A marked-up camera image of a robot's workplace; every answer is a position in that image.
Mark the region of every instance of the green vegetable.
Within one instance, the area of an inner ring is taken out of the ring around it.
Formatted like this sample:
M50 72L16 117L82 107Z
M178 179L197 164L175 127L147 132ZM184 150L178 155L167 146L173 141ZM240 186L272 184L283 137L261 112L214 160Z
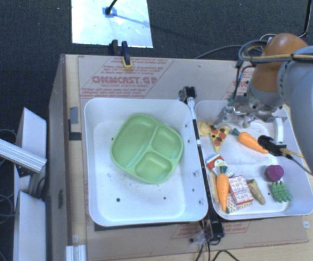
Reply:
M271 192L275 200L280 203L282 203L282 201L287 202L292 200L291 195L286 190L286 186L282 181L272 183Z

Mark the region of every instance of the white tray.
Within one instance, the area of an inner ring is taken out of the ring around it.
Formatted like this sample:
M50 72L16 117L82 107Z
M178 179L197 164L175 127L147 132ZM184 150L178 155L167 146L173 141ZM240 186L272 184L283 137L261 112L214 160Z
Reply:
M221 109L226 106L226 101L201 101L196 105L195 112L198 121L215 121ZM275 116L288 117L284 109L278 110ZM250 127L243 129L238 119L233 119L227 123L232 128L239 131L247 131L253 137L261 135L273 137L273 124L262 121L254 121ZM297 143L293 135L289 119L283 123L284 141L287 147L294 152L298 152ZM201 137L202 152L206 160L214 154L214 149L210 137ZM266 200L265 205L261 205L254 200L251 206L227 214L222 211L219 203L214 203L216 212L227 220L244 220L270 218L276 216L307 215L313 211L313 193L305 171L297 164L284 157L274 157L271 154L262 154L251 150L237 141L234 135L228 135L223 142L218 153L224 158L235 175L243 175L245 179L255 179ZM279 164L284 168L285 174L281 179L292 196L291 202L276 202L269 189L270 183L266 181L264 171L270 164Z
M145 113L180 133L183 155L170 178L146 184L113 164L112 138L132 114ZM199 221L208 203L191 112L177 100L94 98L84 108L89 212L102 226Z

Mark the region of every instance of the black carpet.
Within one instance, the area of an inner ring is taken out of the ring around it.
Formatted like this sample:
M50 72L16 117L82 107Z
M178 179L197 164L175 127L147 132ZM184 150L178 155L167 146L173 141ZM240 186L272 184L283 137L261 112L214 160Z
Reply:
M154 48L131 48L131 54L195 58L266 33L301 35L308 0L147 2ZM313 3L305 40L313 45ZM61 53L108 54L105 46L72 44L71 0L0 0L0 129L17 130L23 107L47 118ZM236 55L237 49L226 49L208 58L237 59ZM13 192L11 168L0 169L0 193L4 195ZM0 225L0 250L12 260L12 218Z

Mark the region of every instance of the toy carrot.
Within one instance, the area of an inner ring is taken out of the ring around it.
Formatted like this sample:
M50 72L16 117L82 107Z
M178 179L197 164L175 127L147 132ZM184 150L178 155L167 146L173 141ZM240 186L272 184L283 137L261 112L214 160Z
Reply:
M226 211L226 202L229 194L229 178L225 174L226 166L220 167L220 174L217 176L217 193L222 210Z
M247 132L240 133L236 128L234 128L231 134L238 136L239 142L242 143L244 146L247 146L263 154L267 154L269 152L268 150L261 147L258 141Z

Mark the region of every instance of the red and white box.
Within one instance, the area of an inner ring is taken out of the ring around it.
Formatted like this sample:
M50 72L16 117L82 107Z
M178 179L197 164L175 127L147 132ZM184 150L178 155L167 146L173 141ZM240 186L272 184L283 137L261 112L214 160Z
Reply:
M236 205L241 205L253 201L253 196L242 175L229 178L230 193Z

